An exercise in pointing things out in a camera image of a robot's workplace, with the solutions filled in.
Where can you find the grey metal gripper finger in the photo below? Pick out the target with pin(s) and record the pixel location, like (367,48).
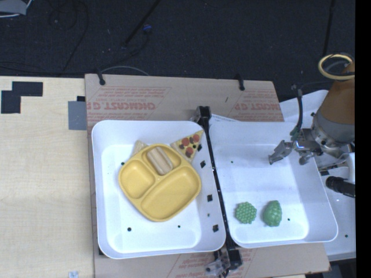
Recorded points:
(280,150)
(305,158)

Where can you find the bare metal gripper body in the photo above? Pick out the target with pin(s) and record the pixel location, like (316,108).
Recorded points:
(313,147)

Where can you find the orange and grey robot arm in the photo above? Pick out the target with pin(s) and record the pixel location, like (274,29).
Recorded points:
(339,106)

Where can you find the white plastic tray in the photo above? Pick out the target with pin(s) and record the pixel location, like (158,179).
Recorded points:
(261,181)
(162,236)

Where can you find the thin black and white rod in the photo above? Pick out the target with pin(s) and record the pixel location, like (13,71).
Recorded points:
(216,175)

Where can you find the green toy grapes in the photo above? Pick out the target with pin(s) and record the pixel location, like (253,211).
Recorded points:
(245,212)

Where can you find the toy pizza slice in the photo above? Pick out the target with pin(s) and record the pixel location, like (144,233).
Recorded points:
(188,146)

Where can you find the brown cardboard board red print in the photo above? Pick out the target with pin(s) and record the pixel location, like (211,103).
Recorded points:
(179,100)

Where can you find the tan toy sausage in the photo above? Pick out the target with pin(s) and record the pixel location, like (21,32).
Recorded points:
(160,160)

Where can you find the yellow divided plate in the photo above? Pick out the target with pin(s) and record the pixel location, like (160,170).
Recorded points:
(168,195)

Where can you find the pale toy biscuit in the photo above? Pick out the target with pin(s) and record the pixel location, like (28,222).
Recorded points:
(139,147)

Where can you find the black cylinder on white bracket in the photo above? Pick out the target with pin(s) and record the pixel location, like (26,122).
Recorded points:
(339,185)

